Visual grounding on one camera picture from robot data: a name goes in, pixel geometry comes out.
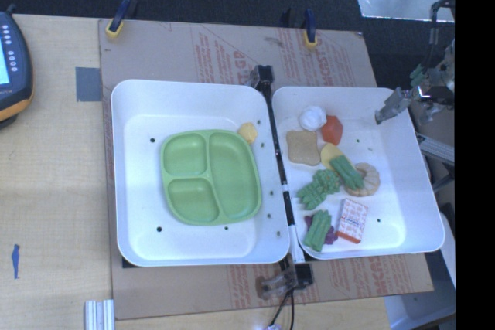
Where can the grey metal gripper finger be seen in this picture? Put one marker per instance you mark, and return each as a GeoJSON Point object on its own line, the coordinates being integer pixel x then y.
{"type": "Point", "coordinates": [392, 104]}
{"type": "Point", "coordinates": [429, 114]}

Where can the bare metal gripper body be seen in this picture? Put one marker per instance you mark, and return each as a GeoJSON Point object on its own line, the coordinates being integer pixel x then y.
{"type": "Point", "coordinates": [441, 92]}

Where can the orange toy pepper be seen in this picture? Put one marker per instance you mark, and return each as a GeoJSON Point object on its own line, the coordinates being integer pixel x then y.
{"type": "Point", "coordinates": [332, 130]}

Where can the white plastic tray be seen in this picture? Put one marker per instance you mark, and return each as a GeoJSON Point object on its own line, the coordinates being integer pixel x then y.
{"type": "Point", "coordinates": [398, 174]}
{"type": "Point", "coordinates": [139, 166]}

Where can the white toy cauliflower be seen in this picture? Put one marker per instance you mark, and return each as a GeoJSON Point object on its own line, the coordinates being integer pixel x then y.
{"type": "Point", "coordinates": [312, 118]}

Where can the green toy asparagus bundle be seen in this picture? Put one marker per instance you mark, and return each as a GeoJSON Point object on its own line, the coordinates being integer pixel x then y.
{"type": "Point", "coordinates": [347, 172]}
{"type": "Point", "coordinates": [317, 232]}

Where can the tan toy bread slice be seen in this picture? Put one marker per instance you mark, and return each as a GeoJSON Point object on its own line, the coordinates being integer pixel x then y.
{"type": "Point", "coordinates": [302, 147]}

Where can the green toy broccoli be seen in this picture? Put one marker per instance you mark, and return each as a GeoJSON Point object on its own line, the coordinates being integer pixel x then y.
{"type": "Point", "coordinates": [319, 187]}

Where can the orange and white carton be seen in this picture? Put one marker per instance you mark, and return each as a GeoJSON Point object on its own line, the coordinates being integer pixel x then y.
{"type": "Point", "coordinates": [352, 220]}

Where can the thin black and white rod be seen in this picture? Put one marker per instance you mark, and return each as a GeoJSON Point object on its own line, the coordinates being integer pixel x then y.
{"type": "Point", "coordinates": [286, 201]}

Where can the purple toy grapes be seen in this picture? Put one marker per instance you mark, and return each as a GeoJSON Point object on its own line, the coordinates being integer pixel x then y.
{"type": "Point", "coordinates": [332, 237]}

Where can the small yellow toy food piece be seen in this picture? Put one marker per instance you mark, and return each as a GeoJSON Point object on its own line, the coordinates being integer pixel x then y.
{"type": "Point", "coordinates": [248, 132]}

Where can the green divided plate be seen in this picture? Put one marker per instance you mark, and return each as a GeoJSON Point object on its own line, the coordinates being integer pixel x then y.
{"type": "Point", "coordinates": [232, 170]}

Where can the brown cardboard board red print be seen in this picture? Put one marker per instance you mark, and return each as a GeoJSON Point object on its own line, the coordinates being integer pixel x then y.
{"type": "Point", "coordinates": [154, 50]}

